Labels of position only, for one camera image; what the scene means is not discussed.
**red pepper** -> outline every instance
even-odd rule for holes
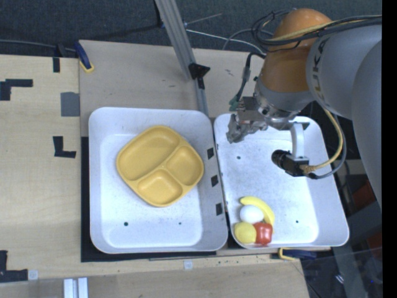
[[[254,224],[256,229],[256,241],[257,244],[266,245],[272,241],[273,226],[268,223],[258,222]]]

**gray carpet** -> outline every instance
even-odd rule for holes
[[[309,7],[332,19],[381,14],[382,0],[176,0],[187,28],[229,37],[268,12]],[[195,20],[221,14],[200,22]],[[0,0],[0,39],[70,47],[79,39],[169,45],[166,31],[135,29],[156,23],[153,0]],[[220,49],[223,41],[189,33],[193,47]],[[239,38],[252,42],[249,33]],[[251,50],[238,43],[231,50]],[[0,43],[0,53],[52,56],[42,47]]]

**white egg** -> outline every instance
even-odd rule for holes
[[[240,210],[240,219],[243,222],[255,224],[262,221],[263,218],[263,212],[254,205],[244,205]]]

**banana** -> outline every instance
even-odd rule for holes
[[[265,222],[273,226],[275,219],[274,212],[265,201],[256,196],[244,196],[240,199],[240,203],[243,205],[254,205],[260,208],[263,212]]]

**yellow cable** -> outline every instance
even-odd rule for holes
[[[338,25],[344,25],[346,23],[360,22],[360,21],[365,21],[365,20],[366,19],[352,20],[352,21],[348,21],[348,22],[343,22],[343,23],[338,24]],[[327,23],[323,23],[323,24],[313,25],[313,26],[307,27],[305,29],[301,29],[301,30],[298,30],[298,31],[295,31],[295,32],[291,32],[289,34],[282,35],[281,37],[270,38],[269,41],[287,40],[289,38],[297,37],[299,35],[303,35],[303,34],[306,34],[306,33],[310,33],[310,32],[316,31],[316,30],[323,29],[327,25],[335,23],[335,22],[337,22],[337,21],[331,21],[331,22],[327,22]]]
[[[333,126],[336,129],[337,136],[339,138],[339,145],[338,145],[338,148],[337,148],[334,156],[331,159],[329,159],[328,161],[325,161],[325,162],[321,163],[320,165],[316,165],[316,166],[301,165],[300,168],[303,170],[303,172],[305,174],[311,173],[313,171],[316,171],[317,169],[320,169],[320,168],[323,168],[323,167],[325,167],[327,165],[330,165],[341,154],[341,151],[342,151],[342,148],[343,148],[343,136],[342,136],[342,130],[341,130],[339,124],[336,122],[335,118],[332,116],[332,114],[329,111],[327,111],[326,109],[324,109],[324,111],[325,111],[325,113],[328,116],[329,120],[332,122]]]
[[[283,253],[284,250],[289,250],[289,248],[288,247],[286,247],[286,248],[282,248],[281,247],[278,250],[279,258],[281,260],[286,260],[286,261],[295,261],[296,260],[294,257],[289,257],[289,256],[284,255],[284,253]]]

